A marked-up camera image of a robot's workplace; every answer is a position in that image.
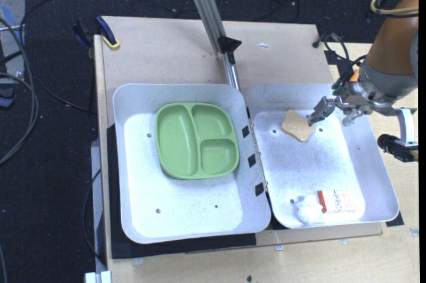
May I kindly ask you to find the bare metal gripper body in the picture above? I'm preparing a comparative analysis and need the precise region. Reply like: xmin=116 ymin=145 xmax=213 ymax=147
xmin=334 ymin=79 xmax=397 ymax=115

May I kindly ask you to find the tan toy biscuit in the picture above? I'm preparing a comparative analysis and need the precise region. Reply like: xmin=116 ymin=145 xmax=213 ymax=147
xmin=281 ymin=109 xmax=316 ymax=143

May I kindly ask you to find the white plastic tray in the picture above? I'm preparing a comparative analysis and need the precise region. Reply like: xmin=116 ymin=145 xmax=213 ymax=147
xmin=112 ymin=83 xmax=272 ymax=245
xmin=246 ymin=83 xmax=400 ymax=230

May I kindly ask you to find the thin black and white rod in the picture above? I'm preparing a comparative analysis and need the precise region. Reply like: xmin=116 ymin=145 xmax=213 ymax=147
xmin=222 ymin=52 xmax=270 ymax=194

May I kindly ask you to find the white and red carton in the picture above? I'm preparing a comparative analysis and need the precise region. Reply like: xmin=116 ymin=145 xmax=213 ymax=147
xmin=316 ymin=189 xmax=357 ymax=214

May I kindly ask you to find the white crumpled ball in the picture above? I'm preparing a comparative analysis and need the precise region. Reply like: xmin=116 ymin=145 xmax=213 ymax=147
xmin=295 ymin=194 xmax=325 ymax=226

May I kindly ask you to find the green divided plate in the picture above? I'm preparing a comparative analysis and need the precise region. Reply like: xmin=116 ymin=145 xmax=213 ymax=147
xmin=154 ymin=102 xmax=240 ymax=180

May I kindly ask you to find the brown cardboard board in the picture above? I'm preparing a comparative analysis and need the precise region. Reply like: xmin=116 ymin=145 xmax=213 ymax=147
xmin=99 ymin=15 xmax=383 ymax=255

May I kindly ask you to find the black cylinder on white bracket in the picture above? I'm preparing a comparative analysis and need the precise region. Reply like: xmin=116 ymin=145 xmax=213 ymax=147
xmin=377 ymin=107 xmax=419 ymax=163

